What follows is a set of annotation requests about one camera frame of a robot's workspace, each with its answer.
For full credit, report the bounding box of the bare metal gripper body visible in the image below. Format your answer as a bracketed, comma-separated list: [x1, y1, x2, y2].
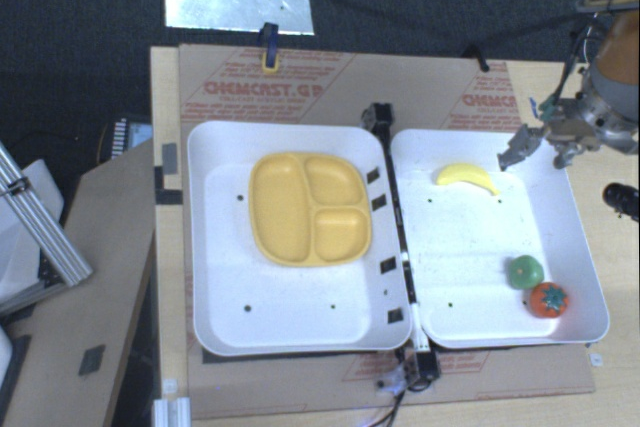
[542, 89, 640, 155]

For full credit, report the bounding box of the yellow banana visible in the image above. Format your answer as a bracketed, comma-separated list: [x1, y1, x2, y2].
[435, 162, 502, 198]

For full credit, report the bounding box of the white plastic tray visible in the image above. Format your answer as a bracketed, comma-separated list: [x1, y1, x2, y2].
[186, 120, 414, 358]
[389, 128, 611, 350]

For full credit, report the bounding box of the green toy tomato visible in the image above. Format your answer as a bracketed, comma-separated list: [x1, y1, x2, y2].
[508, 254, 545, 290]

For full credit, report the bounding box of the thin black and white rod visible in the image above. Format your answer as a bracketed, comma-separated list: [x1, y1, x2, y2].
[378, 127, 425, 350]

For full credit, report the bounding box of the orange toy tomato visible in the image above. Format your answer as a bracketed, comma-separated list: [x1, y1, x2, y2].
[529, 281, 570, 319]

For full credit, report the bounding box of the brown cardboard board red print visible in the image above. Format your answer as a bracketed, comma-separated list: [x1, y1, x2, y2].
[176, 43, 597, 421]

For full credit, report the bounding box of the yellow divided plate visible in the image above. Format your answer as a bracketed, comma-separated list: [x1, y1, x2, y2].
[248, 152, 374, 268]

